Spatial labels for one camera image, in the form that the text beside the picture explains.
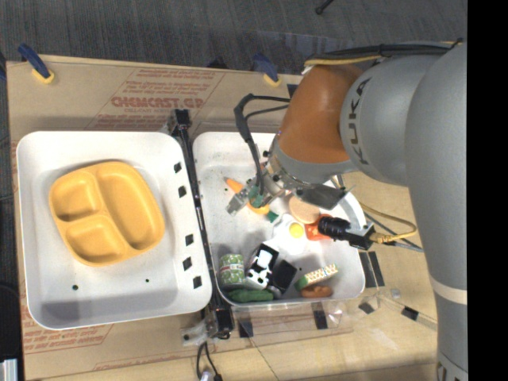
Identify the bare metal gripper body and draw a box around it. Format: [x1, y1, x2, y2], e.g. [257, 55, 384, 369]
[244, 164, 305, 210]

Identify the orange carrot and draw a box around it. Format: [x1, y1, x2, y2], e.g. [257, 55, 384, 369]
[223, 176, 280, 225]

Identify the white plastic tray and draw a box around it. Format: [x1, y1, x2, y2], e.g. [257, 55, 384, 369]
[191, 131, 366, 307]
[15, 130, 214, 331]

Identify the thin black and white rod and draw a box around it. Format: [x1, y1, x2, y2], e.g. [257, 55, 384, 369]
[178, 127, 225, 313]

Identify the tan round biscuit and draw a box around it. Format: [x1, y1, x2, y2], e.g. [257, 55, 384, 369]
[288, 195, 321, 225]

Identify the white fried egg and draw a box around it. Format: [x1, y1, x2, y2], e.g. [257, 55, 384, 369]
[272, 212, 309, 254]

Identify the red carton with star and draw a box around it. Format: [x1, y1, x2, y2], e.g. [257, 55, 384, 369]
[304, 214, 333, 241]

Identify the green can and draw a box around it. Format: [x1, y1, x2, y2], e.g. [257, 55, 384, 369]
[218, 253, 248, 287]

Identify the black box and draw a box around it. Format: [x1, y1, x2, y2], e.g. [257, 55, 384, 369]
[272, 259, 298, 294]

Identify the green pea pod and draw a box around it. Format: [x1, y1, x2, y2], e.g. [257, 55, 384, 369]
[227, 287, 275, 304]

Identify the green patterned sandwich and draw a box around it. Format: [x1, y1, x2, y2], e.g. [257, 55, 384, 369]
[294, 263, 340, 292]

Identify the brown sausage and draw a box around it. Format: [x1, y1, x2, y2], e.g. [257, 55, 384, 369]
[300, 284, 334, 299]

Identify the orange divided plate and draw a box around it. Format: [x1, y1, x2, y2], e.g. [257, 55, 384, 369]
[48, 160, 166, 267]

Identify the brown cardboard board red print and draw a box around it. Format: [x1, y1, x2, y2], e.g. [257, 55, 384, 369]
[6, 53, 440, 381]

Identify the black cylinder on white bracket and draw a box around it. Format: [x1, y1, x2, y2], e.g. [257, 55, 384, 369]
[317, 188, 377, 252]

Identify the black block with thin wires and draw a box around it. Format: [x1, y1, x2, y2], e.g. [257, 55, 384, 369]
[204, 306, 236, 340]
[169, 108, 193, 137]

